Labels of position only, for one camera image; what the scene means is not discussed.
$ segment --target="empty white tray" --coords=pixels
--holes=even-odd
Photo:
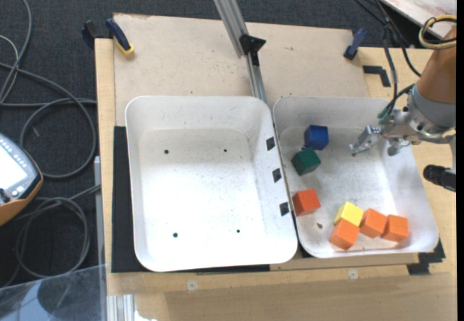
[[[319,210],[296,218],[299,241],[314,257],[423,252],[438,243],[438,230],[411,146],[392,157],[386,152],[389,144],[384,139],[356,157],[349,150],[349,144],[357,141],[367,124],[377,125],[377,114],[387,103],[370,98],[286,97],[274,105],[289,193],[293,196],[314,188],[320,199]],[[291,159],[304,146],[304,131],[309,125],[328,127],[329,143],[324,150],[316,151],[319,167],[300,177]],[[359,234],[356,244],[347,251],[334,246],[328,239],[337,210],[345,201],[361,209],[405,216],[409,238],[395,243]]]
[[[297,250],[270,109],[249,96],[127,106],[136,256],[157,272],[282,263]]]

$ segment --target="black bracket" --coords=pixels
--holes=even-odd
[[[244,53],[246,55],[251,55],[254,66],[260,65],[260,61],[258,59],[258,51],[262,48],[265,42],[266,40],[264,39],[255,38],[254,36],[250,36],[248,34],[243,34],[240,37],[241,48],[244,50]]]
[[[378,74],[380,75],[380,80],[382,80],[382,85],[384,87],[391,87],[389,76],[382,66],[362,66],[365,74]]]
[[[431,253],[419,253],[419,263],[412,263],[407,265],[407,271],[410,275],[430,275],[428,265],[431,263],[442,263],[444,255],[442,240],[438,240],[434,251]]]

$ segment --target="yellow cube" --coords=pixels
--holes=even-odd
[[[361,220],[363,219],[363,215],[364,210],[347,201],[341,207],[339,207],[339,210],[335,216],[335,220],[333,220],[333,224],[336,225],[343,218],[344,220],[347,220],[353,225],[359,227]]]

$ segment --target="orange and white device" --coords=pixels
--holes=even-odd
[[[26,208],[43,184],[29,154],[0,133],[0,226]]]

